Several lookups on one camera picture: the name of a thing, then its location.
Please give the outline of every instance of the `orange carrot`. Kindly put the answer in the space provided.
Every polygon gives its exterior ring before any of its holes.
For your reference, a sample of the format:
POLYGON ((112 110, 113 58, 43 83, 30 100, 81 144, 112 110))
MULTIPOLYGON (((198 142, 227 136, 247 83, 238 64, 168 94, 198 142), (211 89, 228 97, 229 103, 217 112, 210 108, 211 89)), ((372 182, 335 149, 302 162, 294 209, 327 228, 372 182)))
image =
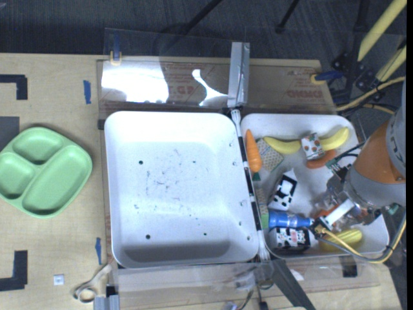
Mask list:
POLYGON ((263 166, 263 161, 261 160, 256 140, 254 139, 250 129, 248 129, 245 134, 245 150, 247 152, 250 170, 254 173, 260 171, 263 166))
POLYGON ((318 169, 325 166, 325 164, 336 157, 336 150, 331 149, 325 152, 325 155, 322 158, 316 160, 307 161, 306 166, 309 169, 318 169))

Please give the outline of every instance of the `blue bottle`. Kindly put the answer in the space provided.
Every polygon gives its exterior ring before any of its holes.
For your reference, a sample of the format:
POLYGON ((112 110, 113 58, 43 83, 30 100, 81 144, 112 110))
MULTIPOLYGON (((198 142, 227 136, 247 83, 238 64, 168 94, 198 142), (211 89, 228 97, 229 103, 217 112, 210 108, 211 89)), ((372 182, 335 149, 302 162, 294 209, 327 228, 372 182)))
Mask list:
POLYGON ((312 218, 304 218, 297 214, 289 214, 284 211, 268 211, 268 227, 291 227, 293 229, 310 226, 314 220, 312 218))

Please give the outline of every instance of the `tripod leg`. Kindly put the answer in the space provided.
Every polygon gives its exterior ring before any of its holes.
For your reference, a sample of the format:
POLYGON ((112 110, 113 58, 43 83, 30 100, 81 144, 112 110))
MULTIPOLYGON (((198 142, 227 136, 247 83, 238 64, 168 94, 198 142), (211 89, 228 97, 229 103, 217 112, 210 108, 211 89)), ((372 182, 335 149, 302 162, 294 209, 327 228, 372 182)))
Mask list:
POLYGON ((274 260, 274 273, 272 281, 281 292, 288 298, 294 307, 304 307, 306 310, 316 310, 307 294, 298 284, 294 275, 287 267, 284 260, 274 260))
POLYGON ((293 13, 293 11, 296 9, 296 6, 298 5, 299 1, 300 0, 293 0, 293 2, 291 3, 290 8, 285 13, 283 20, 276 27, 276 32, 278 34, 282 33, 285 30, 284 26, 287 23, 288 19, 290 18, 291 14, 293 13))
POLYGON ((207 16, 222 0, 211 0, 191 21, 182 29, 181 35, 185 36, 194 28, 202 19, 207 16))
POLYGON ((356 77, 356 70, 358 67, 358 55, 359 55, 359 49, 361 46, 361 42, 363 40, 364 32, 366 32, 367 26, 366 26, 366 19, 367 19, 367 12, 368 12, 368 7, 370 4, 370 0, 360 0, 359 4, 359 12, 358 12, 358 17, 356 24, 354 26, 354 41, 353 41, 353 47, 350 55, 348 56, 346 60, 346 66, 348 66, 348 74, 346 75, 347 80, 346 80, 346 99, 349 101, 351 97, 351 92, 353 89, 353 82, 355 81, 356 77))

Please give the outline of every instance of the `toy carrot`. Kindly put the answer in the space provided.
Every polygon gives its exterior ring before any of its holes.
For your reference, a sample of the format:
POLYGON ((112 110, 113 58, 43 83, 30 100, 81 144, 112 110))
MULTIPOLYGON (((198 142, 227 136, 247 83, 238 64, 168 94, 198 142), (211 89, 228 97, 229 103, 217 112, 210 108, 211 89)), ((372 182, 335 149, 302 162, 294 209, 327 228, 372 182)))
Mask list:
POLYGON ((250 129, 248 129, 247 133, 245 134, 245 150, 247 152, 247 159, 248 164, 250 165, 250 170, 253 173, 256 173, 259 170, 261 170, 261 167, 263 166, 263 161, 261 160, 257 143, 250 129))

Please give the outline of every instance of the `yellow pole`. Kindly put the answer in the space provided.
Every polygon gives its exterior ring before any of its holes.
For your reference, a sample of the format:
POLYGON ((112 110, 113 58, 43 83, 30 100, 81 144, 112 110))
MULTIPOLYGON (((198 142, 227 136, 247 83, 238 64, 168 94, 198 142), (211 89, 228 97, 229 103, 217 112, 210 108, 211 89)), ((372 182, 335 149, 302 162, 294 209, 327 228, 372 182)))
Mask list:
POLYGON ((386 81, 406 61, 407 45, 400 48, 392 58, 379 70, 376 78, 380 82, 386 81))
POLYGON ((373 27, 368 31, 367 35, 364 37, 360 45, 358 61, 360 62, 374 44, 379 40, 381 35, 387 30, 387 28, 392 24, 395 18, 400 14, 400 12, 406 7, 407 0, 393 0, 387 9, 383 12, 380 18, 376 21, 373 27))

